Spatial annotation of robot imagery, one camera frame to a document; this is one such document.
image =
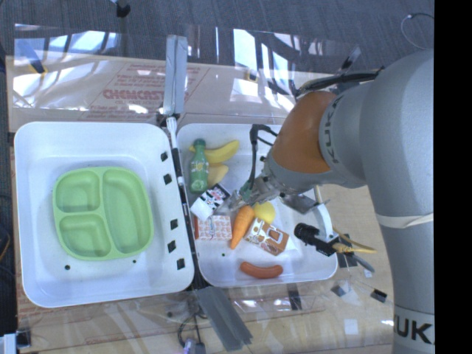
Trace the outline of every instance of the white tray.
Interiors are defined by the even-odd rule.
[[[270,127],[275,132],[280,130],[280,126]],[[229,192],[239,189],[247,181],[251,171],[250,129],[251,125],[241,124],[192,123],[182,127],[178,132],[177,141],[181,150],[184,178],[189,179],[188,172],[193,153],[188,148],[195,139],[205,139],[208,148],[217,148],[230,140],[238,139],[240,149],[232,159],[226,162],[229,166],[229,172],[222,180],[221,185]],[[274,137],[268,133],[262,132],[260,136],[270,142],[274,141]],[[269,150],[269,146],[262,142],[259,142],[258,146],[257,158],[266,155]],[[261,169],[262,162],[257,161],[256,175]],[[197,195],[191,194],[188,185],[186,186],[189,204],[191,205]],[[235,250],[229,248],[227,241],[196,240],[195,249],[198,264],[207,282],[217,287],[232,288],[324,280],[334,275],[338,266],[336,255],[326,257],[318,253],[313,246],[306,246],[294,237],[294,228],[298,223],[317,225],[315,215],[312,212],[306,215],[299,214],[283,205],[279,199],[274,199],[272,203],[277,212],[273,225],[291,236],[288,249],[282,254],[274,256],[244,240],[240,242]],[[243,261],[249,261],[259,266],[280,264],[284,268],[284,272],[278,278],[255,279],[239,270],[239,265]]]
[[[126,167],[146,186],[155,234],[136,256],[79,260],[60,246],[52,211],[54,183],[65,172],[94,166]],[[166,294],[192,282],[195,269],[170,144],[160,128],[145,123],[28,123],[15,135],[15,171],[23,286],[36,305],[53,308]],[[173,180],[169,184],[164,182],[167,174]],[[178,226],[171,229],[175,219]],[[176,248],[169,252],[172,241]],[[184,261],[180,269],[179,260]]]

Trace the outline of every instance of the banana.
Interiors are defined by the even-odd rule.
[[[214,148],[214,149],[205,149],[205,156],[206,160],[210,164],[217,164],[220,162],[225,162],[226,160],[229,160],[232,158],[237,150],[239,149],[239,140],[232,140],[231,142],[226,143],[225,145],[222,145],[219,148]],[[190,146],[189,150],[192,152],[195,152],[195,148],[193,145]]]
[[[208,188],[214,187],[221,182],[223,177],[228,173],[229,167],[225,164],[211,164],[208,167]]]

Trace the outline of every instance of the table surface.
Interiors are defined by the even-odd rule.
[[[346,71],[346,60],[359,51],[352,44],[282,33],[195,26],[182,32],[188,63],[180,128],[194,122],[282,124],[295,103],[294,88]],[[21,26],[17,39],[6,64],[11,132],[31,121],[156,124],[164,101],[166,38]],[[46,73],[35,72],[25,45]],[[11,154],[14,170],[13,149]],[[12,185],[16,201],[14,172]],[[340,257],[328,280],[225,288],[252,334],[238,353],[389,352],[392,275],[369,190],[329,185],[321,192],[333,225],[378,250],[362,255],[375,273]],[[31,336],[22,353],[183,352],[178,332],[195,312],[194,291],[48,309],[25,295],[19,255],[16,273],[18,325]],[[208,319],[197,316],[182,329],[183,340],[199,334],[207,353],[225,352]]]

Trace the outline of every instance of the green divided plate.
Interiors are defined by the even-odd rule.
[[[111,260],[144,251],[154,235],[148,194],[123,167],[87,167],[63,174],[52,203],[60,244],[81,260]]]

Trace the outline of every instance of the sausage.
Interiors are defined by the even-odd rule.
[[[283,272],[283,267],[281,265],[273,265],[263,268],[261,266],[256,266],[246,261],[241,263],[239,269],[244,274],[248,274],[251,277],[259,278],[262,280],[278,277]]]

